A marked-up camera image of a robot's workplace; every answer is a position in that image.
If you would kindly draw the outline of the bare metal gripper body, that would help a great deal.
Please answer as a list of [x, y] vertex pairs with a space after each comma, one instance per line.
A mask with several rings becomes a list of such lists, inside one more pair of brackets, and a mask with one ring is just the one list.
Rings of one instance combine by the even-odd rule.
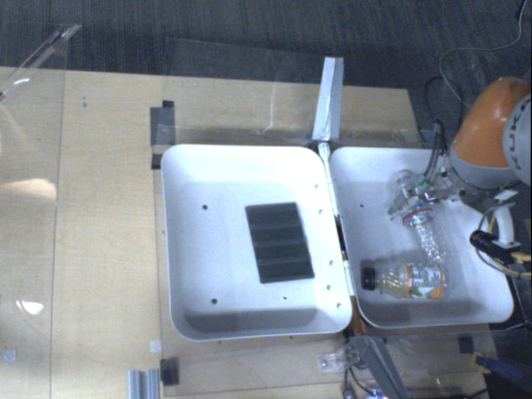
[[461, 200], [470, 195], [472, 188], [451, 167], [439, 169], [429, 180], [422, 176], [413, 189], [413, 194], [423, 202], [435, 204], [441, 201]]

